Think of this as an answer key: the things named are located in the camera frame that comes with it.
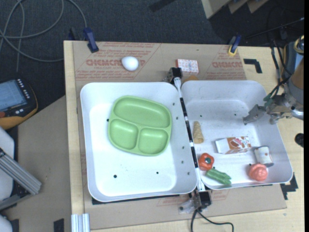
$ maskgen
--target handheld device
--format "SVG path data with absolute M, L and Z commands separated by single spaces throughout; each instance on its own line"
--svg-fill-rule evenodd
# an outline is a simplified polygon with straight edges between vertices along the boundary
M 0 81 L 0 126 L 7 130 L 31 117 L 38 102 L 28 83 L 22 78 Z

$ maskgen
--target cable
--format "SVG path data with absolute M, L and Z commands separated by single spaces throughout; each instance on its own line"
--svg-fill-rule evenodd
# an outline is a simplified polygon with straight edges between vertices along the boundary
M 60 21 L 60 19 L 62 18 L 63 16 L 63 12 L 64 12 L 64 1 L 61 0 L 61 3 L 62 3 L 62 8 L 61 8 L 61 12 L 60 12 L 60 15 L 59 17 L 57 18 L 57 20 L 50 26 L 48 27 L 47 29 L 41 31 L 41 32 L 38 32 L 38 33 L 34 33 L 34 34 L 31 34 L 31 35 L 23 35 L 23 32 L 24 32 L 24 26 L 25 26 L 25 11 L 24 11 L 24 7 L 22 6 L 22 2 L 24 2 L 25 0 L 17 0 L 17 3 L 14 5 L 14 7 L 12 8 L 9 16 L 8 16 L 8 19 L 6 21 L 6 24 L 5 24 L 5 27 L 4 27 L 4 30 L 2 31 L 0 29 L 0 38 L 1 38 L 1 41 L 0 41 L 0 52 L 1 52 L 1 48 L 2 48 L 2 45 L 3 45 L 3 41 L 5 41 L 10 47 L 12 47 L 16 52 L 17 52 L 17 65 L 16 65 L 16 72 L 18 72 L 18 66 L 19 66 L 19 55 L 23 55 L 29 59 L 32 59 L 32 60 L 35 60 L 35 61 L 39 61 L 39 62 L 45 62 L 45 63 L 53 63 L 53 62 L 59 62 L 59 61 L 62 61 L 63 58 L 60 58 L 60 59 L 40 59 L 40 58 L 35 58 L 35 57 L 32 57 L 24 52 L 22 52 L 20 50 L 20 46 L 21 46 L 21 40 L 22 39 L 28 39 L 28 38 L 32 38 L 32 37 L 36 37 L 36 36 L 39 36 L 39 35 L 42 35 L 46 32 L 48 32 L 49 30 L 51 30 L 52 28 L 54 28 L 56 26 L 56 24 Z M 80 7 L 73 1 L 73 0 L 67 0 L 68 2 L 70 2 L 71 4 L 73 4 L 77 10 L 80 12 L 82 18 L 83 18 L 83 21 L 84 21 L 84 27 L 86 28 L 87 27 L 87 21 L 86 21 L 86 18 L 85 18 L 85 15 L 83 13 L 83 11 L 80 9 Z M 7 28 L 8 28 L 8 25 L 10 23 L 10 20 L 12 18 L 12 15 L 14 13 L 14 11 L 17 9 L 17 7 L 21 7 L 21 10 L 22 10 L 22 28 L 21 28 L 21 32 L 20 32 L 20 36 L 7 36 L 5 35 L 6 34 L 6 31 L 7 31 Z M 11 40 L 19 40 L 19 43 L 18 43 L 18 47 L 14 46 L 11 42 L 10 42 L 10 39 Z
M 192 219 L 191 219 L 191 232 L 193 232 L 193 222 L 194 222 L 194 219 L 195 219 L 197 213 L 199 213 L 202 218 L 204 218 L 206 221 L 208 221 L 208 222 L 210 222 L 212 224 L 215 224 L 215 225 L 226 225 L 226 224 L 231 225 L 232 226 L 232 232 L 234 232 L 234 225 L 233 225 L 233 223 L 231 223 L 231 222 L 222 222 L 222 223 L 213 222 L 213 221 L 209 220 L 208 218 L 206 218 L 205 216 L 203 216 L 203 214 L 198 209 L 196 209 L 193 212 L 193 215 L 192 215 Z

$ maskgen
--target blue clamp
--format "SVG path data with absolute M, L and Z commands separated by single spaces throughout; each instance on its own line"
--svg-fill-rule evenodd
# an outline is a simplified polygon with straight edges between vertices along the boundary
M 230 55 L 230 56 L 235 56 L 236 55 L 236 53 L 237 53 L 237 47 L 238 47 L 238 45 L 239 45 L 239 43 L 240 43 L 240 40 L 241 40 L 241 35 L 238 33 L 237 34 L 237 36 L 236 37 L 233 37 L 232 38 L 232 40 L 231 40 L 231 46 L 230 46 L 230 48 L 229 48 L 229 50 L 228 50 L 228 54 Z
M 84 33 L 85 39 L 89 41 L 88 48 L 90 49 L 90 51 L 92 53 L 97 52 L 98 46 L 96 44 L 95 37 L 93 35 L 92 30 L 90 28 L 84 28 L 83 33 Z

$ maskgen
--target black cable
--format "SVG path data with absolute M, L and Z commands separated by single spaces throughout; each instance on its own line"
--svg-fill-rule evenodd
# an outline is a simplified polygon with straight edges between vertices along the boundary
M 202 216 L 202 218 L 204 218 L 206 221 L 208 221 L 208 222 L 210 222 L 212 224 L 215 224 L 215 225 L 226 225 L 226 224 L 231 225 L 232 226 L 232 232 L 234 232 L 234 225 L 233 225 L 233 223 L 231 223 L 231 222 L 213 222 L 213 221 L 209 220 L 207 217 L 203 216 L 203 214 L 198 209 L 196 209 L 193 212 L 193 215 L 192 215 L 192 219 L 191 219 L 191 232 L 193 232 L 193 222 L 194 222 L 194 219 L 195 219 L 197 213 L 199 213 Z

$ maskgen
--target white tray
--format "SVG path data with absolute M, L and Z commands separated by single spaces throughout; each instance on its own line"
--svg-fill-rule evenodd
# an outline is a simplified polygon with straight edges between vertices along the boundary
M 199 121 L 205 141 L 195 144 L 197 158 L 209 153 L 214 167 L 232 177 L 227 187 L 205 176 L 200 171 L 203 183 L 211 189 L 239 188 L 290 181 L 293 170 L 277 125 L 269 123 L 265 114 L 260 120 L 244 125 L 242 118 L 254 105 L 263 105 L 264 88 L 255 81 L 189 81 L 182 86 L 183 99 L 191 130 L 193 122 Z M 219 154 L 215 141 L 226 137 L 248 136 L 253 147 L 267 145 L 274 165 L 268 168 L 268 177 L 263 182 L 251 180 L 249 164 L 256 163 L 252 150 L 246 153 Z
M 116 99 L 132 95 L 165 105 L 172 114 L 167 149 L 141 156 L 115 148 L 107 119 Z M 197 186 L 190 143 L 176 88 L 168 83 L 90 83 L 81 90 L 88 189 L 101 202 L 189 193 Z

